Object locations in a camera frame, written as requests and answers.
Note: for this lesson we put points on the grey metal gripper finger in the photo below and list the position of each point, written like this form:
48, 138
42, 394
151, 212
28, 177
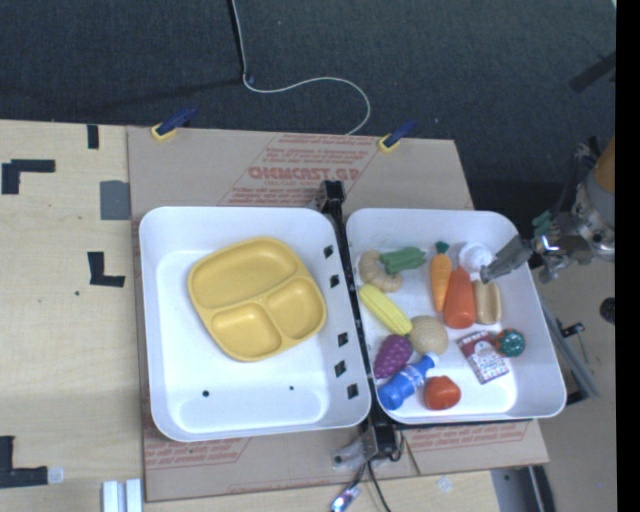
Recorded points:
506, 262

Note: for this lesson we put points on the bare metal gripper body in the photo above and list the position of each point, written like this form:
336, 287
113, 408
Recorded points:
575, 246

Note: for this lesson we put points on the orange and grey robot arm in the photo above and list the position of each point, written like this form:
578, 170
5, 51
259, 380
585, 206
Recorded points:
604, 172

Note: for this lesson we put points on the white garlic bulb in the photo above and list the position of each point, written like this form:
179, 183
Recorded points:
474, 256

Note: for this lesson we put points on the tan hot dog bun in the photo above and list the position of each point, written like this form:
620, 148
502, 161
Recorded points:
488, 302

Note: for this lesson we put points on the orange carrot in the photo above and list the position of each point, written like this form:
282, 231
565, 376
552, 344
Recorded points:
440, 280

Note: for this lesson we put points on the red strawberry with green top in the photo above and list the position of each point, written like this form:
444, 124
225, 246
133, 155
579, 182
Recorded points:
511, 343

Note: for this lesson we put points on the red and white carton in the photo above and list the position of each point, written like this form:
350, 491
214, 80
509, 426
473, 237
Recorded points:
484, 359

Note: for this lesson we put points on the white plastic tray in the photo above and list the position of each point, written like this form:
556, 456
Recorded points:
250, 400
530, 360

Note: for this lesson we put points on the green beans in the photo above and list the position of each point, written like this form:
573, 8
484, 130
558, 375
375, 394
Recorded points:
404, 259

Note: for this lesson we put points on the beige potato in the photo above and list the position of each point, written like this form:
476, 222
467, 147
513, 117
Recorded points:
430, 335

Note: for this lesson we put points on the yellow corn cob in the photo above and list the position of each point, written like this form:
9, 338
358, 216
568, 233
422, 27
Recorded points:
384, 309

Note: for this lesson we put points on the beige croissant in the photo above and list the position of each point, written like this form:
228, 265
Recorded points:
376, 279

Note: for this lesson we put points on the orange bell pepper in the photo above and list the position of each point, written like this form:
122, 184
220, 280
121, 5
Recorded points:
442, 394

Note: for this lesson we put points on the purple grapes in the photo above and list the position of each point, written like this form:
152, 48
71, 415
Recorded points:
391, 356

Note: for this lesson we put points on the thin black rod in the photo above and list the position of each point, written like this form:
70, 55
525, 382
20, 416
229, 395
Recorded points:
351, 295

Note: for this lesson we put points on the blue bottle with white cap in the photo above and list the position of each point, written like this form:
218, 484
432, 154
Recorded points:
402, 385

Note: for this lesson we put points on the yellow divided plate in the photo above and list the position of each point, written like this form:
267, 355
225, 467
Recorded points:
250, 295

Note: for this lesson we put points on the brown cardboard board red print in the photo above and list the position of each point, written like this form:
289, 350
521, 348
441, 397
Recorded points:
210, 165

